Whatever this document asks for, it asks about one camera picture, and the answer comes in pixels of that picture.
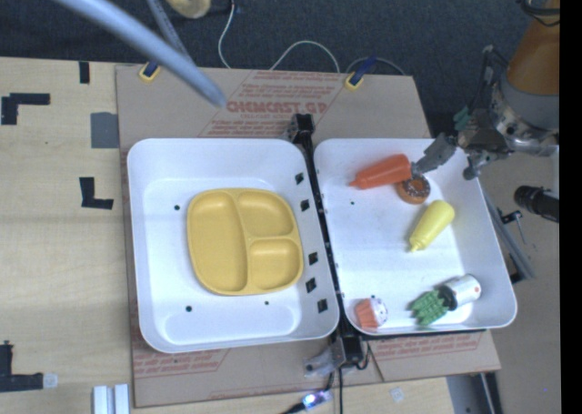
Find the yellow squeeze bottle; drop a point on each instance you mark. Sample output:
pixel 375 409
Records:
pixel 434 221

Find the black cylinder on white bracket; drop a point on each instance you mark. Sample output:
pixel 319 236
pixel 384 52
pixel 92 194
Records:
pixel 536 202

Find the yellow divided plate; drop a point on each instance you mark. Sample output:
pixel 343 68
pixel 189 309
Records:
pixel 218 239

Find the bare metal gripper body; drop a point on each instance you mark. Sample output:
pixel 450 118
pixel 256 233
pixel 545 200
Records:
pixel 486 139

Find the brown doughnut with sprinkles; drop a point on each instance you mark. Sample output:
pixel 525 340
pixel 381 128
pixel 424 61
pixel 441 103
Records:
pixel 413 191

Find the brown cardboard board red print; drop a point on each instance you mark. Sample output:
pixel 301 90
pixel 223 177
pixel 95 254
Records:
pixel 173 112

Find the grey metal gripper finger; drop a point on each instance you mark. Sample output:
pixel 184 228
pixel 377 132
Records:
pixel 478 164
pixel 436 154

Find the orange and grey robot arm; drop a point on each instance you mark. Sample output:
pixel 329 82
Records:
pixel 534 62

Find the thin black and white rod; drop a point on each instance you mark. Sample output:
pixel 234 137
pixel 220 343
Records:
pixel 324 216

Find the white plastic tray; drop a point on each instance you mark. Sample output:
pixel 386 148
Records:
pixel 154 266
pixel 377 239

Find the orange squeeze bottle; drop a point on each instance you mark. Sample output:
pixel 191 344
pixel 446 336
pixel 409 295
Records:
pixel 386 171

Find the green toy vegetable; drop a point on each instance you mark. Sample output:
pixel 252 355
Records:
pixel 429 307

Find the white can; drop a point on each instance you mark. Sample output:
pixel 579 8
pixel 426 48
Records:
pixel 464 290

